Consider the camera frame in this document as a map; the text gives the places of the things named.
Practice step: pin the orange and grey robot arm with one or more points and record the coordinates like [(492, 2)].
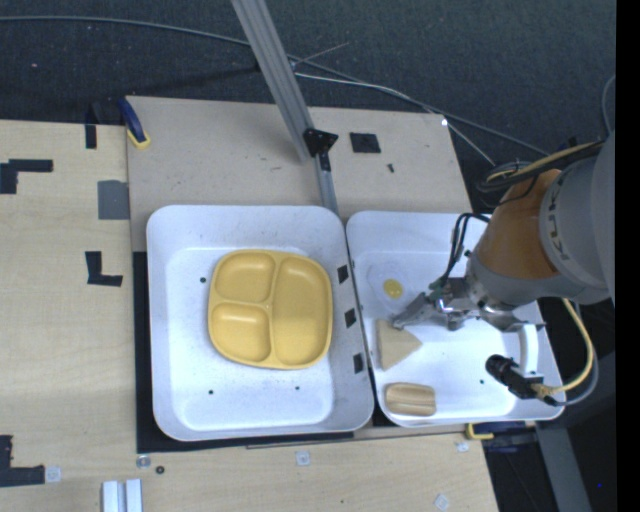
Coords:
[(520, 235)]

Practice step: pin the beige triangular bread slice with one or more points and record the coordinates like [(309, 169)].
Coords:
[(395, 346)]

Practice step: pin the tan hot dog bun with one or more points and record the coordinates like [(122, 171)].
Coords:
[(410, 399)]

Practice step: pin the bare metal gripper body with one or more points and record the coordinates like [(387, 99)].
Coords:
[(467, 305)]

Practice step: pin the black cylinder on white bracket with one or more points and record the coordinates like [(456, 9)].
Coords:
[(512, 375)]

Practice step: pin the yellow divided plate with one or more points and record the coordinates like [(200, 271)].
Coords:
[(270, 310)]

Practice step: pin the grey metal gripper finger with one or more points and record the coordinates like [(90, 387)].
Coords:
[(422, 321), (409, 311)]

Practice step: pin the white plastic tray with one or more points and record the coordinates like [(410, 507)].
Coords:
[(460, 370), (250, 400)]

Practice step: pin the pale wood board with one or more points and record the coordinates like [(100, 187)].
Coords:
[(225, 165)]

